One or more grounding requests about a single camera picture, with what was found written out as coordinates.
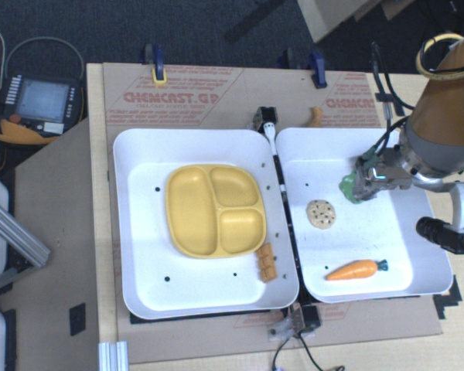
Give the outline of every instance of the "yellow bowl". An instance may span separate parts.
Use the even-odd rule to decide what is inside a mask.
[[[173,243],[198,258],[256,251],[266,236],[261,193],[253,176],[232,165],[189,165],[175,170],[165,188]]]

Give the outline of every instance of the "white tray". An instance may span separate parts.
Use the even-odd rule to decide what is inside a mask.
[[[419,236],[415,226],[433,216],[425,191],[381,191],[376,199],[349,202],[339,183],[351,173],[356,157],[383,134],[381,129],[289,128],[277,137],[302,276],[320,301],[437,294],[452,284],[444,250]],[[393,133],[390,146],[397,140]],[[330,202],[336,222],[326,230],[308,221],[314,199]],[[325,276],[354,260],[387,260],[388,271],[367,279],[327,281]]]
[[[226,164],[256,179],[267,220],[265,243],[278,278],[260,279],[255,254],[197,259],[172,244],[165,183],[185,165]],[[299,292],[278,179],[267,140],[249,130],[129,129],[114,143],[125,304],[156,319],[288,307]]]

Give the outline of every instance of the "toy carrot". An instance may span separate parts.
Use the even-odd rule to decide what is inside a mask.
[[[359,260],[347,264],[326,277],[327,281],[340,281],[343,279],[361,279],[373,276],[377,271],[388,271],[387,260],[375,262],[373,260]]]

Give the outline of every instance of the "screen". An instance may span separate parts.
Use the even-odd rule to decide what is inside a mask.
[[[25,79],[15,112],[23,118],[63,122],[69,85]]]

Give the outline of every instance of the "yellow plate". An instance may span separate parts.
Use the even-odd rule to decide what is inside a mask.
[[[165,205],[173,243],[198,258],[256,251],[266,236],[261,193],[253,176],[231,165],[189,165],[166,183]]]

